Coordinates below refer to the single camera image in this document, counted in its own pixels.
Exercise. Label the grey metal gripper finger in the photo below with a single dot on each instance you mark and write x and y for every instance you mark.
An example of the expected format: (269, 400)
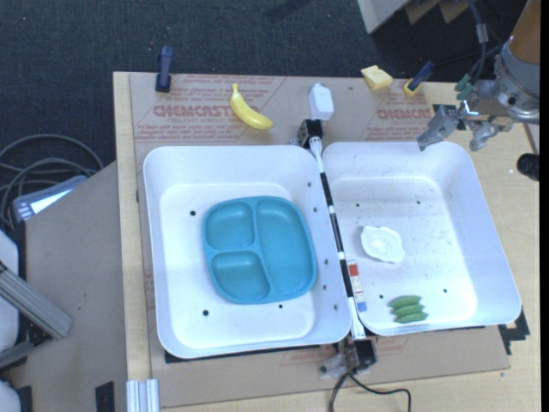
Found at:
(439, 125)
(482, 133)

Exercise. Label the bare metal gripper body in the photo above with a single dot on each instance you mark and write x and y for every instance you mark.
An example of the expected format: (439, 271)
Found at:
(512, 101)

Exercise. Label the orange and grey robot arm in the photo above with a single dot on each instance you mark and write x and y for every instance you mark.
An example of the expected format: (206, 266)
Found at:
(525, 32)

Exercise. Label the yellow cheese wedge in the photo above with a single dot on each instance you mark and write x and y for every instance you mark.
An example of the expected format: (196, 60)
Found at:
(377, 78)

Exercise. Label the white plastic tray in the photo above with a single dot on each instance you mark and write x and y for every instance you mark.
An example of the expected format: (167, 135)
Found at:
(240, 328)
(446, 213)

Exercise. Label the white bottle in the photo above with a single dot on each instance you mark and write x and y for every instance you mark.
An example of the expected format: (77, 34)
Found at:
(321, 101)

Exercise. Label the white fried egg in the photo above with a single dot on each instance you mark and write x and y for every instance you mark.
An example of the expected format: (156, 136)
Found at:
(381, 245)

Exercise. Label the thin black and white rod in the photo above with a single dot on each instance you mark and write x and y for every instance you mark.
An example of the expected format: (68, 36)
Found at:
(333, 217)

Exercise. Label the white packet red blue print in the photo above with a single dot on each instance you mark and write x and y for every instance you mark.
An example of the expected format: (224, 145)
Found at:
(357, 283)

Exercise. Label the green pea pods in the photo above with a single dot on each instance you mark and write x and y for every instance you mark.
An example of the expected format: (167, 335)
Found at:
(407, 309)

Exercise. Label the yellow banana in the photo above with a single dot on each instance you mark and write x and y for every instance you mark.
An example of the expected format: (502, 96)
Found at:
(248, 113)

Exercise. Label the blue divided plate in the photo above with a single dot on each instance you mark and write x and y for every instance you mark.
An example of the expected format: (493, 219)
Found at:
(283, 247)

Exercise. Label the brown cardboard board red print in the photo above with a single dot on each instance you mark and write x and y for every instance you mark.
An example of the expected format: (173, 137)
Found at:
(206, 114)

